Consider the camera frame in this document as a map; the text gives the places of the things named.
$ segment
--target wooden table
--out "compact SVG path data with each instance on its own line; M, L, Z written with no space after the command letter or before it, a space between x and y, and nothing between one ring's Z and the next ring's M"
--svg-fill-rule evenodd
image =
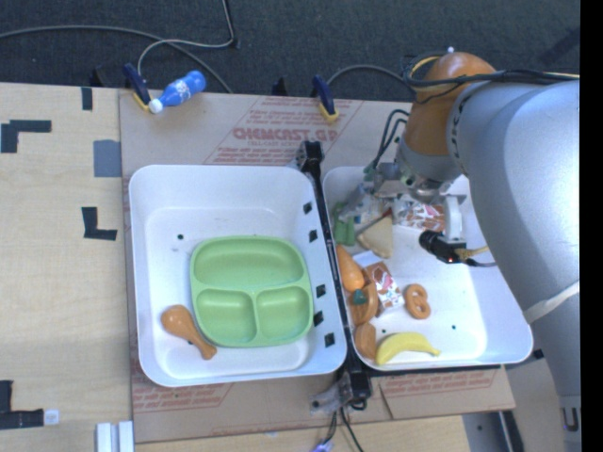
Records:
M56 426L0 430L0 450L94 450L98 423L131 420L122 179L95 177L95 141L120 140L116 89L0 85L0 122L50 121L0 153L0 380L12 409L57 409ZM83 207L115 240L84 237ZM136 450L310 451L325 428L216 437ZM469 450L461 416L354 425L367 452ZM356 450L344 429L337 452Z

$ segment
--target yellow banana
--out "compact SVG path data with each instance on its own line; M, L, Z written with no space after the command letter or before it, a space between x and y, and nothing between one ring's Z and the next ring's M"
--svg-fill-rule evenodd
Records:
M377 347L375 363L383 365L389 362L402 351L424 351L437 357L440 350L432 347L432 344L422 333L416 331L401 331L386 336Z

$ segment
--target carrot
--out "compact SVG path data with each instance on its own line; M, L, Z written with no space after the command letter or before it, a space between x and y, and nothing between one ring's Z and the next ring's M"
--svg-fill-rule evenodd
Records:
M351 257L343 245L336 245L335 252L337 254L337 263L339 264L339 275L341 283L349 293L353 293L357 289L361 289L365 285L365 277L362 274L362 269Z

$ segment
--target green plate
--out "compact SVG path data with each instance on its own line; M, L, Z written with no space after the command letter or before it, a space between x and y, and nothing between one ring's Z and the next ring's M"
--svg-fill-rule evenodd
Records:
M190 260L203 334L224 347L283 345L304 336L313 301L306 264L290 242L242 235L202 242Z

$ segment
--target plastic bottle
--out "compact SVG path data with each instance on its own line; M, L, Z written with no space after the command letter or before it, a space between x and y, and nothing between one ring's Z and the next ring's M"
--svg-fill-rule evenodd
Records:
M199 71L190 71L171 84L161 94L149 103L149 110L158 114L164 107L180 105L190 99L194 94L205 89L205 77Z

